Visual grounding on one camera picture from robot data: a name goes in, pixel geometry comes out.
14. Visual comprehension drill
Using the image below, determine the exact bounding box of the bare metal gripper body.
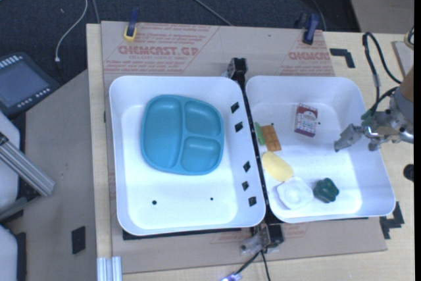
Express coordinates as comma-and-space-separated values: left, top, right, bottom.
360, 107, 415, 145

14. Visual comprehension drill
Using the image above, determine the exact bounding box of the white plastic tray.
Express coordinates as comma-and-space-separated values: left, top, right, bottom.
245, 74, 397, 224
108, 75, 267, 237

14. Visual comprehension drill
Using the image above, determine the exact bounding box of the red and white carton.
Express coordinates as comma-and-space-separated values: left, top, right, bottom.
293, 103, 319, 138

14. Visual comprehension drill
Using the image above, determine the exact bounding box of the yellow toy potato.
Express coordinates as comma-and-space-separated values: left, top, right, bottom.
260, 150, 295, 183

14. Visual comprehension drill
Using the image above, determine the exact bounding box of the white toy fried egg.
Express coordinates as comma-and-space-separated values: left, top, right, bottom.
275, 175, 314, 211

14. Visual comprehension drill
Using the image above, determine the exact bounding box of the green toy vegetable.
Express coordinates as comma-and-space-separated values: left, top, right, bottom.
253, 121, 267, 147

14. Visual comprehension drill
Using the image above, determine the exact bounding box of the thin black and white rod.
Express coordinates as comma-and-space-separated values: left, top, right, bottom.
241, 74, 270, 228

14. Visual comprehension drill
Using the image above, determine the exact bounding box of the brown cardboard board, red print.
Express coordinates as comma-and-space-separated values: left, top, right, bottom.
100, 20, 389, 275

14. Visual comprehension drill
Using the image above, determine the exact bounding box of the blue divided plate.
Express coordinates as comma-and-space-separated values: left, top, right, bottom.
140, 93, 226, 176

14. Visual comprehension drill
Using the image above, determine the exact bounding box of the black block with thin wires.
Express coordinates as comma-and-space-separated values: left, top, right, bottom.
226, 57, 248, 80
250, 222, 285, 255

